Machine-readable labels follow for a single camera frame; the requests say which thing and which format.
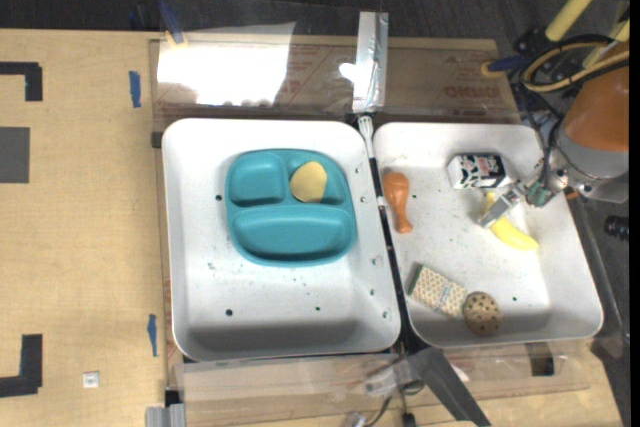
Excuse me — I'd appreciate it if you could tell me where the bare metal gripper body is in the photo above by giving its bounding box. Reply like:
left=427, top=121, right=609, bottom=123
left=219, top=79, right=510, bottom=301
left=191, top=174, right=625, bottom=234
left=518, top=168, right=630, bottom=209

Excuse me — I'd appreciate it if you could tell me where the yellow banana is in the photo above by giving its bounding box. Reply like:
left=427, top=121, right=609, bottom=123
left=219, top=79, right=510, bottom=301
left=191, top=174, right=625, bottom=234
left=481, top=191, right=541, bottom=253

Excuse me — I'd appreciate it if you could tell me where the black and white milk carton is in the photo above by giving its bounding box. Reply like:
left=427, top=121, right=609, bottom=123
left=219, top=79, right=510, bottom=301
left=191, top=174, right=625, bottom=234
left=446, top=153, right=513, bottom=191

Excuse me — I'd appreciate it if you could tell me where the white plastic tray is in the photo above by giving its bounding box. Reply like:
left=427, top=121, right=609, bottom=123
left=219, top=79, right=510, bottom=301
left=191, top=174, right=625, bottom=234
left=372, top=121, right=605, bottom=350
left=160, top=117, right=403, bottom=363

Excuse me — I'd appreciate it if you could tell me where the patterned cream packet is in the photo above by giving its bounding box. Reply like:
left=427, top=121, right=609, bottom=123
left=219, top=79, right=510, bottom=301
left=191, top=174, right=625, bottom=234
left=405, top=263, right=469, bottom=319

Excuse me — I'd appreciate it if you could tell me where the orange chicken drumstick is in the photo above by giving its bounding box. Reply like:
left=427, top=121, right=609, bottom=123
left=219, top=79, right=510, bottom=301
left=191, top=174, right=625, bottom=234
left=381, top=171, right=415, bottom=235

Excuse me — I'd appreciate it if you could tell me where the brown dotted cookie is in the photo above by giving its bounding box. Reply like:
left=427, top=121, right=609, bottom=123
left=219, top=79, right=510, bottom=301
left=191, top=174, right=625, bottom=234
left=461, top=291, right=504, bottom=337

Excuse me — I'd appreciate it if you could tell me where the tan round biscuit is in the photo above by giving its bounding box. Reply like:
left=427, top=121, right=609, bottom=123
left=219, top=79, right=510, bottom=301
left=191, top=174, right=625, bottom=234
left=289, top=160, right=329, bottom=204

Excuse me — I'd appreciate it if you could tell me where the teal divided plate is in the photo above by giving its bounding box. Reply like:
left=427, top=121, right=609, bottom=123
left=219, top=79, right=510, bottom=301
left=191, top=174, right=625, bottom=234
left=224, top=148, right=358, bottom=268

